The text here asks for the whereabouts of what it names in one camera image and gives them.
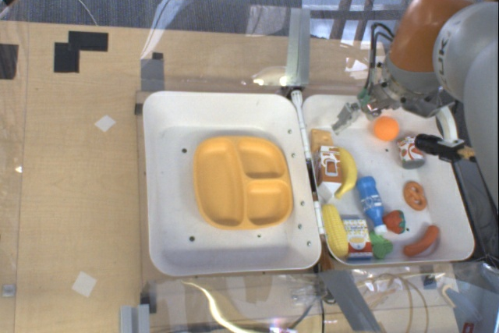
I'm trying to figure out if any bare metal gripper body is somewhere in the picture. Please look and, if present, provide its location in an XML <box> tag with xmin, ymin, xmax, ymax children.
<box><xmin>359</xmin><ymin>80</ymin><xmax>455</xmax><ymax>119</ymax></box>

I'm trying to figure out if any orange ball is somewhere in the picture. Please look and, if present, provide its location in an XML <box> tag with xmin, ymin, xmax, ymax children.
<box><xmin>373</xmin><ymin>115</ymin><xmax>401</xmax><ymax>141</ymax></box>

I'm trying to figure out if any black and white thin rod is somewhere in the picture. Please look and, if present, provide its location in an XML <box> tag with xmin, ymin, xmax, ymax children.
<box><xmin>290</xmin><ymin>89</ymin><xmax>327</xmax><ymax>237</ymax></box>

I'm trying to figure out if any yellow banana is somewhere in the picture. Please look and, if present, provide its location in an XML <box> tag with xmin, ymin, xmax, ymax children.
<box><xmin>334</xmin><ymin>147</ymin><xmax>359</xmax><ymax>200</ymax></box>

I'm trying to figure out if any brown and white carton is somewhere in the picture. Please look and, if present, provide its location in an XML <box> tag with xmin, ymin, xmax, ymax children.
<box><xmin>313</xmin><ymin>145</ymin><xmax>345</xmax><ymax>204</ymax></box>

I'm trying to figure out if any red and white can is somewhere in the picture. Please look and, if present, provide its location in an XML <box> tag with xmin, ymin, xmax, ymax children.
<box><xmin>396</xmin><ymin>135</ymin><xmax>426</xmax><ymax>170</ymax></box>

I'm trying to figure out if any blue bottle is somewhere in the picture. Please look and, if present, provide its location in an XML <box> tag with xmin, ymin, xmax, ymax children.
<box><xmin>356</xmin><ymin>175</ymin><xmax>389</xmax><ymax>236</ymax></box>

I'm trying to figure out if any yellow corn cob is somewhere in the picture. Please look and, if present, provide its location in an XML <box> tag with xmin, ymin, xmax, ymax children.
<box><xmin>321</xmin><ymin>204</ymin><xmax>349</xmax><ymax>259</ymax></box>

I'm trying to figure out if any orange pretzel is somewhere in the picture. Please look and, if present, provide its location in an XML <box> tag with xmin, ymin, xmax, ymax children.
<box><xmin>402</xmin><ymin>180</ymin><xmax>428</xmax><ymax>212</ymax></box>

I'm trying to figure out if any red strawberry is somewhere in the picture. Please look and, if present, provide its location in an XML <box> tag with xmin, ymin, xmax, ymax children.
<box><xmin>382</xmin><ymin>209</ymin><xmax>407</xmax><ymax>235</ymax></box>

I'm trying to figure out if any yellow and red carton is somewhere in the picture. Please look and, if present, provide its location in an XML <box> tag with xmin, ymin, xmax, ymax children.
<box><xmin>341</xmin><ymin>214</ymin><xmax>374</xmax><ymax>260</ymax></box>

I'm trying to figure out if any white plastic tray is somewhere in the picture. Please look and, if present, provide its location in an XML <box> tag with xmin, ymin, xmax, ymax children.
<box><xmin>142</xmin><ymin>90</ymin><xmax>323</xmax><ymax>278</ymax></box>
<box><xmin>302</xmin><ymin>94</ymin><xmax>476</xmax><ymax>267</ymax></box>

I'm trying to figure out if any green broccoli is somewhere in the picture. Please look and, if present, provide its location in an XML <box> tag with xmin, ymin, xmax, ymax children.
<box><xmin>368</xmin><ymin>230</ymin><xmax>395</xmax><ymax>260</ymax></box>

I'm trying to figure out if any orange divided plate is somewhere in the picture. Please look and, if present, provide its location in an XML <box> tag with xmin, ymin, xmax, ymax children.
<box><xmin>193</xmin><ymin>135</ymin><xmax>294</xmax><ymax>230</ymax></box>

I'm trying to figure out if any orange sausage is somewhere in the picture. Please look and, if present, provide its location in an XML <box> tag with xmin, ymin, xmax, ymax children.
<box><xmin>402</xmin><ymin>225</ymin><xmax>441</xmax><ymax>258</ymax></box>

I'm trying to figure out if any black cylinder on white bracket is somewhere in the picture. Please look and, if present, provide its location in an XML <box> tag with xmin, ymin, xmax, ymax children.
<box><xmin>414</xmin><ymin>106</ymin><xmax>477</xmax><ymax>165</ymax></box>

